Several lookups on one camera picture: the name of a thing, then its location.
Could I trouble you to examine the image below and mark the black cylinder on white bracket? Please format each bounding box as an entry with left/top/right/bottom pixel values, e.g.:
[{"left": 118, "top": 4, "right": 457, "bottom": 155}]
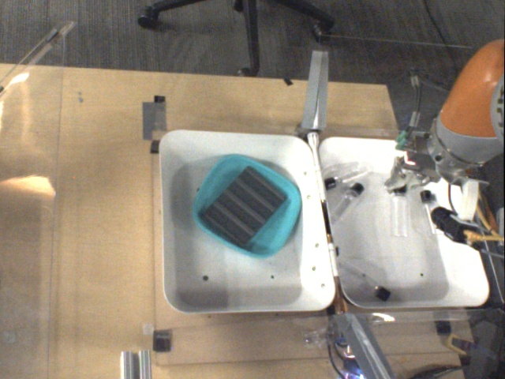
[{"left": 430, "top": 179, "right": 481, "bottom": 246}]

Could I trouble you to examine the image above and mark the white plastic tray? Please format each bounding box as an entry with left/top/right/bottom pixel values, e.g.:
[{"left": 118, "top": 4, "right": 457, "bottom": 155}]
[
  {"left": 317, "top": 136, "right": 492, "bottom": 310},
  {"left": 159, "top": 129, "right": 337, "bottom": 315}
]

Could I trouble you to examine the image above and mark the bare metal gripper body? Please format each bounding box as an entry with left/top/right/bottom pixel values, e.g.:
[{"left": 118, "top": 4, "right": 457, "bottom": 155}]
[{"left": 402, "top": 131, "right": 449, "bottom": 184}]

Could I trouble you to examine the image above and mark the clear plastic bottle black cap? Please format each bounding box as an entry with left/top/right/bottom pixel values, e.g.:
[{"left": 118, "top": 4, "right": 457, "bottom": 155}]
[
  {"left": 330, "top": 182, "right": 365, "bottom": 223},
  {"left": 323, "top": 163, "right": 367, "bottom": 191},
  {"left": 389, "top": 187, "right": 411, "bottom": 238},
  {"left": 338, "top": 257, "right": 392, "bottom": 302}
]

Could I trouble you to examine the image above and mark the thin black and white rod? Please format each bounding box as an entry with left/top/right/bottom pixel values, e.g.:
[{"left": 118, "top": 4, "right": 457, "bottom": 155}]
[{"left": 307, "top": 131, "right": 342, "bottom": 280}]

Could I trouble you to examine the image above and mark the teal square bowl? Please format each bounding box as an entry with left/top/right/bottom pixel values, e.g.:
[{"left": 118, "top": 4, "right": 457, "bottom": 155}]
[{"left": 192, "top": 153, "right": 304, "bottom": 259}]

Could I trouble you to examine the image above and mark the black office chair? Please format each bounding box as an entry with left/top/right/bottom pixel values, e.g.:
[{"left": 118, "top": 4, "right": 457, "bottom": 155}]
[{"left": 137, "top": 0, "right": 336, "bottom": 77}]

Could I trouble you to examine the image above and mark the dark grey ribbed block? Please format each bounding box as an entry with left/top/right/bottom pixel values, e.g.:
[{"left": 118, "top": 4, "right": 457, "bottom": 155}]
[{"left": 200, "top": 166, "right": 289, "bottom": 250}]

